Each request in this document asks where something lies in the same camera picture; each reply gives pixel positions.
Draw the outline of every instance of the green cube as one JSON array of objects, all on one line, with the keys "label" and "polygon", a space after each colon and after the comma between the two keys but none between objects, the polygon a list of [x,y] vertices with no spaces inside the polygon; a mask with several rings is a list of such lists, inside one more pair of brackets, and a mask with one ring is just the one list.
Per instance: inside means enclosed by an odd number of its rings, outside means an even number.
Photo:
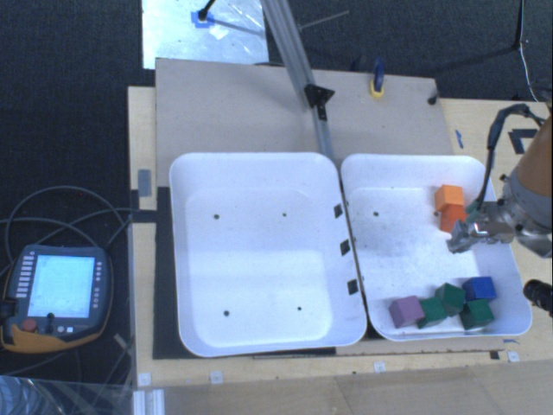
[{"label": "green cube", "polygon": [[440,298],[432,297],[421,300],[421,307],[423,308],[424,318],[416,324],[419,329],[435,326],[448,317]]},{"label": "green cube", "polygon": [[448,316],[456,316],[463,310],[465,304],[465,290],[452,284],[444,283],[435,290],[435,296],[440,298]]},{"label": "green cube", "polygon": [[465,330],[482,328],[494,319],[492,310],[484,298],[467,302],[460,317]]}]

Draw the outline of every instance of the blue cube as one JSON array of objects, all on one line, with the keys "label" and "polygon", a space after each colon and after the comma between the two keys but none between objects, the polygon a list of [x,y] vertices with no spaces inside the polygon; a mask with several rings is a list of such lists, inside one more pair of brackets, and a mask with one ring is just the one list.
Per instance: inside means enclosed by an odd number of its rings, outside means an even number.
[{"label": "blue cube", "polygon": [[487,300],[491,302],[497,297],[491,277],[470,278],[463,283],[463,289],[467,293],[465,299],[468,302],[473,300]]}]

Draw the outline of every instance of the toy block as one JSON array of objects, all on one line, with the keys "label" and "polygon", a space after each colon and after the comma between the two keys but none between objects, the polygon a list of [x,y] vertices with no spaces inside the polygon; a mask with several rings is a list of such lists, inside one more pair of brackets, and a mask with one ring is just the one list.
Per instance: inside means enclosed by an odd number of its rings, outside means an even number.
[{"label": "toy block", "polygon": [[484,299],[466,302],[459,315],[465,330],[482,328],[494,319],[492,310]]},{"label": "toy block", "polygon": [[463,310],[465,291],[459,287],[444,283],[436,289],[435,297],[440,299],[448,316],[455,316]]},{"label": "toy block", "polygon": [[434,193],[434,202],[437,212],[443,212],[447,206],[451,205],[464,207],[463,189],[459,186],[444,184]]},{"label": "toy block", "polygon": [[419,329],[435,326],[448,317],[440,298],[427,298],[421,300],[420,303],[424,311],[424,318],[416,323]]},{"label": "toy block", "polygon": [[487,300],[491,302],[497,297],[491,277],[474,277],[463,283],[467,301]]},{"label": "toy block", "polygon": [[457,220],[464,221],[467,218],[467,213],[465,208],[459,205],[449,205],[447,206],[440,217],[440,230],[443,232],[449,232],[453,230],[455,222]]},{"label": "toy block", "polygon": [[424,318],[424,311],[415,296],[399,298],[390,305],[391,319],[396,329],[415,324]]}]

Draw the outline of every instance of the screen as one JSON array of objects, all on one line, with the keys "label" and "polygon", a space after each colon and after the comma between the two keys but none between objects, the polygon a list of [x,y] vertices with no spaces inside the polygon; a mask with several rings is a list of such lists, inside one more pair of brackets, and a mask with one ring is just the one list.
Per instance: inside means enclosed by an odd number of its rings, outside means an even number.
[{"label": "screen", "polygon": [[39,255],[29,316],[88,318],[94,257]]}]

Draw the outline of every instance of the white cable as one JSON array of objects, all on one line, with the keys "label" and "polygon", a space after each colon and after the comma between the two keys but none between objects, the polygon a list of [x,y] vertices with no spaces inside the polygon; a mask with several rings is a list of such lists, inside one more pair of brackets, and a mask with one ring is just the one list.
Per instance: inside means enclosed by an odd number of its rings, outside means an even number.
[{"label": "white cable", "polygon": [[526,84],[528,89],[530,89],[530,94],[534,101],[538,101],[534,90],[532,89],[532,84],[530,83],[530,73],[528,71],[528,64],[526,63],[526,57],[524,57],[524,7],[526,6],[526,0],[521,0],[520,2],[520,42],[518,43],[518,51],[520,52],[520,57],[522,58],[522,64],[524,66],[524,75],[526,75]]}]

